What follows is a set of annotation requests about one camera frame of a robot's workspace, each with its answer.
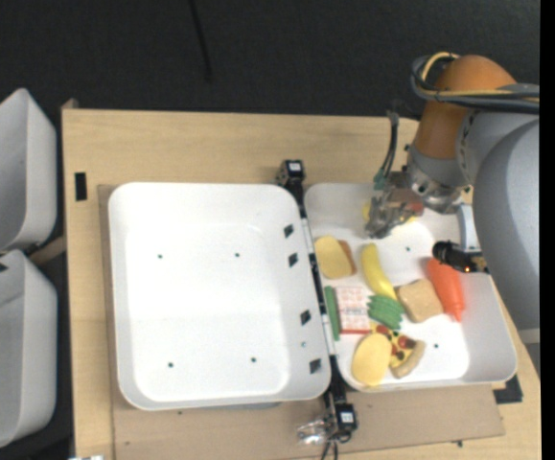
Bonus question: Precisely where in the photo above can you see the yellow oval biscuit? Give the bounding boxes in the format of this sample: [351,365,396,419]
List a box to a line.
[351,333,393,387]

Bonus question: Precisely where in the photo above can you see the white plastic tray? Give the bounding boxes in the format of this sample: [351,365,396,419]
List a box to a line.
[303,181,520,394]
[107,181,333,412]

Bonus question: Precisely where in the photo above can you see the black cylinder on white bracket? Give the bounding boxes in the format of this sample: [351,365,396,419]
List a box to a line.
[431,202,492,276]

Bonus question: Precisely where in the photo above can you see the black block with thin wires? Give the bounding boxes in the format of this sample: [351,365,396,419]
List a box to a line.
[332,402,359,433]
[276,159,307,185]

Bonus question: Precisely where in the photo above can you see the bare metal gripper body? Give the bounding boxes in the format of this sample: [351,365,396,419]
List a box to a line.
[370,169,466,223]

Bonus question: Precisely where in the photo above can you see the pizza slice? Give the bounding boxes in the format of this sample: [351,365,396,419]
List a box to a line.
[371,322,428,380]

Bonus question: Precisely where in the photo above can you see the brown bread slice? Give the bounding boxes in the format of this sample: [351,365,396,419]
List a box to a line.
[396,278,445,324]

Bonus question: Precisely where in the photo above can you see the green bean pod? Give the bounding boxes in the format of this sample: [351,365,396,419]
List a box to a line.
[323,285,342,342]

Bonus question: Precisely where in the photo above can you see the orange carrot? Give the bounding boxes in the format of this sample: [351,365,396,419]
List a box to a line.
[425,256,466,324]

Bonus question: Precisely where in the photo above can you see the yellow toy food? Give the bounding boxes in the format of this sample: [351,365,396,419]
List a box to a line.
[361,200,422,225]

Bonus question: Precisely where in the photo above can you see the yellow banana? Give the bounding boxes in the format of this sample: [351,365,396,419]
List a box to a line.
[359,241,399,302]

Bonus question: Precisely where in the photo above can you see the white and red packet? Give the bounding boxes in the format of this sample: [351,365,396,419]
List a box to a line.
[335,285,373,335]

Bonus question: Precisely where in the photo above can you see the green pea pods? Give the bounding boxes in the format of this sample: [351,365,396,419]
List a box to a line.
[366,294,407,331]

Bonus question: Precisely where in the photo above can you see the yellow and brown toy bun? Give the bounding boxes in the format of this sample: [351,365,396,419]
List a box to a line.
[312,235,358,281]

